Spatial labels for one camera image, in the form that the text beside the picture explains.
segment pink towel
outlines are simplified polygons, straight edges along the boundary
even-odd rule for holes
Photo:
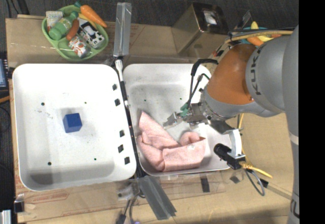
[[[195,132],[186,132],[176,142],[164,128],[142,112],[137,137],[143,155],[158,171],[171,172],[200,166],[204,157],[206,139]]]

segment blue cube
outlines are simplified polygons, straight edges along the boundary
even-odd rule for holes
[[[65,115],[63,118],[63,125],[66,133],[79,131],[82,127],[79,113]]]

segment hole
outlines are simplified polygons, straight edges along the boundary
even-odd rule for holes
[[[130,157],[124,158],[124,163],[127,165],[130,162]]]
[[[119,99],[116,99],[114,102],[116,107],[121,104],[121,101]]]
[[[124,150],[123,145],[120,145],[117,149],[118,149],[118,152],[121,153]]]

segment plastic container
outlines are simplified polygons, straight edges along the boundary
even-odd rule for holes
[[[80,9],[75,7],[74,5],[60,8],[59,11],[63,11],[64,16],[69,16],[72,11],[76,11],[76,12],[80,13]],[[47,38],[47,40],[51,43],[51,45],[55,48],[55,50],[64,59],[66,59],[67,61],[71,61],[71,62],[81,62],[81,61],[88,60],[88,59],[94,57],[95,55],[97,55],[98,53],[103,51],[108,45],[109,38],[108,38],[108,35],[107,35],[105,29],[99,24],[96,24],[96,26],[97,26],[97,30],[104,36],[105,42],[98,49],[91,48],[90,53],[84,58],[80,58],[78,55],[75,54],[75,52],[69,47],[69,41],[65,37],[63,37],[62,39],[60,39],[58,41],[51,39],[51,37],[48,35],[48,32],[47,32],[46,18],[43,19],[43,21],[42,21],[42,32],[43,32],[44,36]]]

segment white tray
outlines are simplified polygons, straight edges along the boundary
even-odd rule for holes
[[[19,172],[27,188],[49,190],[134,175],[137,164],[127,117],[111,67],[21,65],[14,70],[13,93]],[[79,113],[83,125],[67,134],[62,120],[71,113]]]
[[[174,112],[180,112],[180,108],[188,100],[192,64],[133,64],[125,68],[123,72],[125,88],[130,105],[135,135],[139,135],[138,122],[141,111],[148,113],[153,119],[162,125],[167,118]],[[205,73],[210,76],[209,70],[204,66],[199,66],[194,78],[194,85],[197,77]],[[198,86],[198,90],[204,88],[208,80],[203,80]],[[200,92],[196,91],[192,98],[193,103],[200,100]],[[178,141],[185,131],[192,131],[187,123],[181,123],[178,126],[167,129],[167,132]],[[200,124],[197,129],[200,136],[207,138],[207,146],[201,166],[196,169],[158,172],[145,159],[138,149],[140,164],[143,170],[149,175],[178,175],[189,173],[210,172],[228,169],[225,161],[213,152],[217,143],[222,143],[231,147],[229,135],[221,135],[208,125]]]

